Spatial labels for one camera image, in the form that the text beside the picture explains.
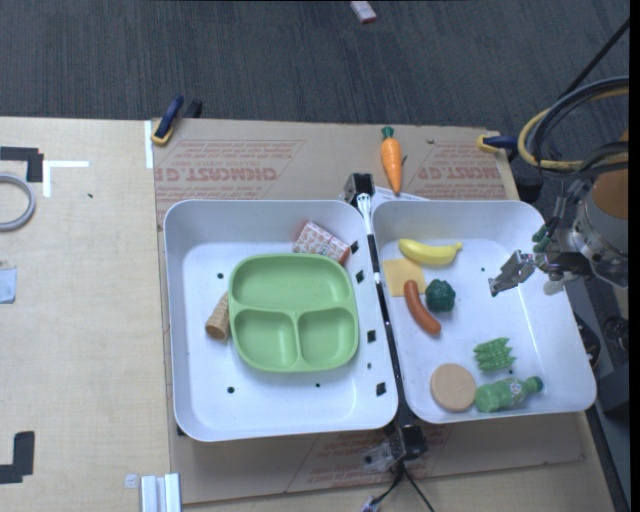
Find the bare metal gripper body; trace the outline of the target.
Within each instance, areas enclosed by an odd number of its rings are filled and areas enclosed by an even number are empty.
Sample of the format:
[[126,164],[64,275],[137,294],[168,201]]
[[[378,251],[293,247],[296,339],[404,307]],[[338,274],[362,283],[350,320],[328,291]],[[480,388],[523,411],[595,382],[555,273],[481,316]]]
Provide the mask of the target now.
[[548,274],[597,277],[612,286],[629,286],[628,255],[593,233],[557,230],[535,243],[538,266]]

